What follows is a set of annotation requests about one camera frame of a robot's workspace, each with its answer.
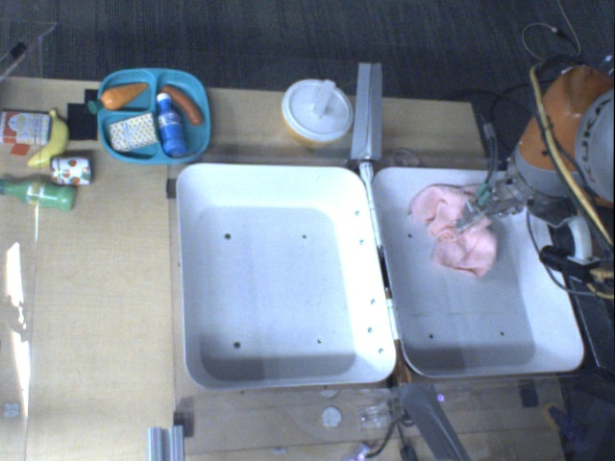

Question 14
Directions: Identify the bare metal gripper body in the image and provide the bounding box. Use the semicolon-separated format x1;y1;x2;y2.
480;176;532;218

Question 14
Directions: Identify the pink cloth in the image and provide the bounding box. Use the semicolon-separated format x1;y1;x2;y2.
407;183;499;279

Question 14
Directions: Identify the white plastic tray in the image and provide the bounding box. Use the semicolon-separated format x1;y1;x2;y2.
175;162;398;392
372;166;586;379

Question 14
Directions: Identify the yellow cup with white lid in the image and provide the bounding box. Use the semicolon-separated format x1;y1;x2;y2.
281;78;355;151

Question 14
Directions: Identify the blue divided plate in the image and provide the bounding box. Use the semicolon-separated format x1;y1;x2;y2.
96;67;212;165

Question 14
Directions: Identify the brown sausage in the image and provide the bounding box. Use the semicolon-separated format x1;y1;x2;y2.
160;84;205;127

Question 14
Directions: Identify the blue bottle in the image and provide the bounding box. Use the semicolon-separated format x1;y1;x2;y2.
155;92;189;158

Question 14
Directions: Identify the white carton with yellow pattern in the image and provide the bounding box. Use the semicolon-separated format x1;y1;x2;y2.
108;111;160;154

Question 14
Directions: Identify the orange carrot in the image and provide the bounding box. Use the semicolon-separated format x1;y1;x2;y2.
87;82;150;115

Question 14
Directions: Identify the white can with orange print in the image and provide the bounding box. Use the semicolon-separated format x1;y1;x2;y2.
49;155;93;187

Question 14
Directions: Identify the yellow banana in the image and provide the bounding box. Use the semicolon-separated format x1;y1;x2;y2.
26;108;70;169

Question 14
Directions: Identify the green bottle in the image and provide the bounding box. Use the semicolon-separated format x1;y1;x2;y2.
0;177;78;212

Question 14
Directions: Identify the white carton with orange print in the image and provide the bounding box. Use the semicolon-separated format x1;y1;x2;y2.
0;109;53;146

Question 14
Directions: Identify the black cylinder on white bracket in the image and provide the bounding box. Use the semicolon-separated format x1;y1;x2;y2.
539;215;603;279

